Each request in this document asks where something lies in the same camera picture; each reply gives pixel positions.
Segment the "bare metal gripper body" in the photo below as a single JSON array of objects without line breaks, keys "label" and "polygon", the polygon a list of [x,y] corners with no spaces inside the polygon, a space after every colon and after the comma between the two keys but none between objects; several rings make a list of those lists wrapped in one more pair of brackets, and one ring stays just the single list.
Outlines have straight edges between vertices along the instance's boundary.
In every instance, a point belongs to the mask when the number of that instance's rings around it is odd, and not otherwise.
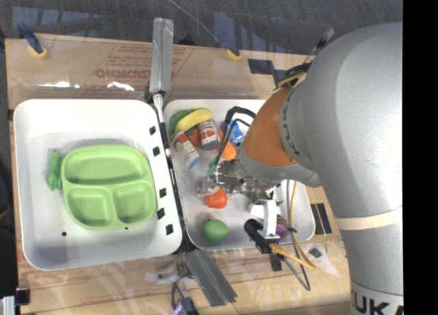
[{"label": "bare metal gripper body", "polygon": [[282,204],[281,199],[274,198],[274,188],[278,184],[266,184],[252,178],[244,172],[237,160],[223,161],[217,165],[214,172],[214,183],[226,192],[236,192],[244,195],[253,205],[263,205],[266,201]]}]

